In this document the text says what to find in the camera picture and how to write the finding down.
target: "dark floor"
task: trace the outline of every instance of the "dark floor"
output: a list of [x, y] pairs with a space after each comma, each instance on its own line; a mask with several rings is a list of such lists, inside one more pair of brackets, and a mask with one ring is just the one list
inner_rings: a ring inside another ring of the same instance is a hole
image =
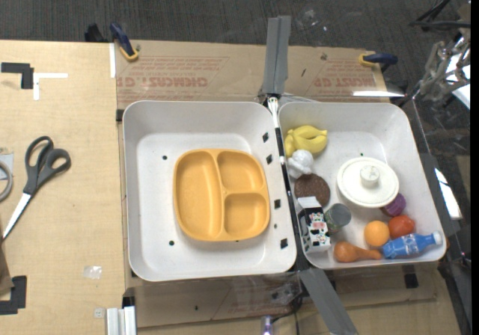
[[[437, 20], [458, 19], [457, 10], [468, 0], [451, 0]], [[83, 41], [91, 23], [110, 37], [108, 26], [119, 22], [132, 39], [181, 40], [225, 43], [266, 43], [269, 17], [293, 17], [290, 45], [365, 48], [396, 55], [399, 61], [384, 73], [390, 88], [407, 93], [424, 74], [432, 45], [449, 41], [457, 30], [423, 31], [409, 26], [428, 10], [434, 0], [0, 0], [0, 39]], [[305, 18], [308, 10], [314, 20]], [[426, 134], [415, 125], [411, 104], [404, 110], [411, 117], [421, 153], [429, 153], [457, 190], [463, 221], [471, 223], [467, 185], [457, 176], [457, 158], [470, 156], [469, 111], [453, 99], [446, 106], [424, 103], [421, 119]], [[444, 130], [450, 135], [441, 135]], [[455, 274], [449, 268], [445, 274]], [[456, 283], [449, 283], [464, 334], [472, 332]]]

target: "black scissors handle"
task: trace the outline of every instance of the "black scissors handle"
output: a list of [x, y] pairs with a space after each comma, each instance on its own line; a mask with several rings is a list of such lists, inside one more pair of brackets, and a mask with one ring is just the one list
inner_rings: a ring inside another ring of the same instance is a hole
[[[43, 141], [46, 141], [46, 146], [38, 154], [35, 165], [30, 165], [31, 154], [35, 147]], [[57, 167], [53, 167], [53, 164], [58, 159], [64, 159], [64, 162]], [[68, 152], [63, 149], [53, 149], [53, 141], [50, 137], [44, 135], [37, 138], [30, 144], [25, 154], [25, 167], [28, 179], [23, 192], [33, 196], [46, 181], [54, 175], [68, 170], [71, 164]]]

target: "plastic tray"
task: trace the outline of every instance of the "plastic tray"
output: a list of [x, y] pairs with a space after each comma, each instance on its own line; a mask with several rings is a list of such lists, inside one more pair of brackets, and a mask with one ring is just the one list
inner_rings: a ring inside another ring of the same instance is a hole
[[[123, 114], [128, 254], [142, 279], [167, 281], [289, 270], [296, 246], [275, 127], [254, 102], [138, 101]], [[190, 238], [174, 211], [174, 166], [190, 150], [240, 150], [266, 177], [270, 219], [254, 238]]]
[[406, 114], [396, 105], [363, 102], [289, 102], [279, 111], [281, 131], [301, 125], [312, 125], [328, 130], [328, 143], [315, 157], [313, 173], [324, 178], [331, 189], [331, 197], [324, 210], [334, 203], [350, 208], [351, 222], [331, 235], [332, 246], [323, 253], [307, 253], [308, 261], [318, 268], [358, 268], [373, 265], [432, 262], [442, 258], [446, 241], [433, 246], [418, 256], [401, 259], [360, 260], [337, 262], [333, 257], [335, 242], [348, 241], [368, 248], [364, 227], [370, 221], [387, 222], [390, 219], [380, 209], [366, 209], [352, 205], [338, 190], [337, 174], [341, 165], [358, 157], [371, 157], [388, 164], [399, 179], [399, 192], [406, 198], [403, 211], [415, 221], [415, 231], [430, 234], [438, 230], [445, 238], [442, 225], [427, 184], [421, 159], [415, 145]]
[[199, 149], [174, 167], [178, 224], [201, 241], [239, 241], [260, 235], [269, 222], [266, 178], [258, 160], [240, 150]]

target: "white pot lid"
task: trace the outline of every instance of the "white pot lid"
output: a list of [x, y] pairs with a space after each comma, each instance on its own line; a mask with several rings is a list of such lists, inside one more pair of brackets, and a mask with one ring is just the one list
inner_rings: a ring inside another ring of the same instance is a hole
[[338, 188], [354, 204], [377, 208], [387, 205], [397, 196], [399, 179], [385, 162], [358, 157], [340, 167]]

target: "blue clamp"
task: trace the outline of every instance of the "blue clamp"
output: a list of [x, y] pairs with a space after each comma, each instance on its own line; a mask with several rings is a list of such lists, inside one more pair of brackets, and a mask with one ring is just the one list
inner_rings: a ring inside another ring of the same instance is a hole
[[381, 64], [384, 72], [390, 65], [397, 64], [397, 56], [389, 53], [373, 53], [372, 55], [359, 55], [359, 63], [365, 67], [372, 67], [374, 64]]
[[113, 40], [118, 40], [120, 43], [120, 52], [128, 61], [134, 61], [138, 58], [138, 52], [132, 47], [128, 36], [121, 29], [120, 24], [112, 22], [110, 24], [110, 31], [112, 31]]

